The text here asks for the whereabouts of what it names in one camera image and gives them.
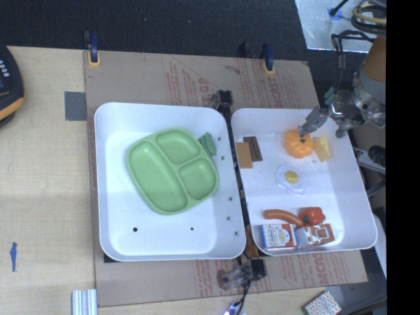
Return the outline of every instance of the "yellow cheese wedge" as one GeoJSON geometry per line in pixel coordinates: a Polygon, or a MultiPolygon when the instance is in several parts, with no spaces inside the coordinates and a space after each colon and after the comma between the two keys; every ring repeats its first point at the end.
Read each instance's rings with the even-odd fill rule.
{"type": "Polygon", "coordinates": [[[314,141],[314,151],[321,162],[324,162],[331,157],[328,140],[325,135],[320,136],[314,141]]]}

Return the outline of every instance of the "fried egg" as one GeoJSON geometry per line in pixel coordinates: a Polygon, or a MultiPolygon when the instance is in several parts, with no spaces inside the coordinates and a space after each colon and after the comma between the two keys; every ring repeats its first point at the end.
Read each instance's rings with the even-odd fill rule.
{"type": "Polygon", "coordinates": [[[292,196],[302,197],[309,187],[309,178],[296,168],[281,165],[276,171],[276,184],[292,196]]]}

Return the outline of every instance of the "blue tape mark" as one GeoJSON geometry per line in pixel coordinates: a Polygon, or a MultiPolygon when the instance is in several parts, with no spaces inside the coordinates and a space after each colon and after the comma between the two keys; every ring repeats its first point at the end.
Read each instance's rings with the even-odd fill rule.
{"type": "Polygon", "coordinates": [[[16,272],[16,256],[18,254],[16,250],[16,244],[15,242],[12,243],[12,248],[10,250],[10,257],[12,258],[12,272],[16,272]]]}
{"type": "Polygon", "coordinates": [[[343,18],[343,12],[341,10],[338,10],[334,16],[331,16],[331,14],[329,13],[331,11],[332,8],[328,8],[328,15],[332,20],[335,21],[340,21],[343,18]]]}

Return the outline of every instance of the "sausage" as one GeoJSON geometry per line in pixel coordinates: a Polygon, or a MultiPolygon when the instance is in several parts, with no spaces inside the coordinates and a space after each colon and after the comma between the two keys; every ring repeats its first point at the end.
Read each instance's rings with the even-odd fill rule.
{"type": "Polygon", "coordinates": [[[262,213],[262,215],[264,216],[265,219],[282,219],[283,221],[296,225],[296,228],[300,228],[304,224],[302,218],[286,210],[280,210],[280,209],[264,210],[264,213],[262,213]]]}

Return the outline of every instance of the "green plate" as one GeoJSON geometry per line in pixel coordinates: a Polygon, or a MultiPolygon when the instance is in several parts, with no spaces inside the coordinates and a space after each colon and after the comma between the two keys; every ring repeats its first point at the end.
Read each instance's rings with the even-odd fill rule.
{"type": "Polygon", "coordinates": [[[197,138],[184,129],[166,129],[135,142],[126,162],[144,200],[164,215],[197,205],[219,186],[213,160],[197,138]]]}

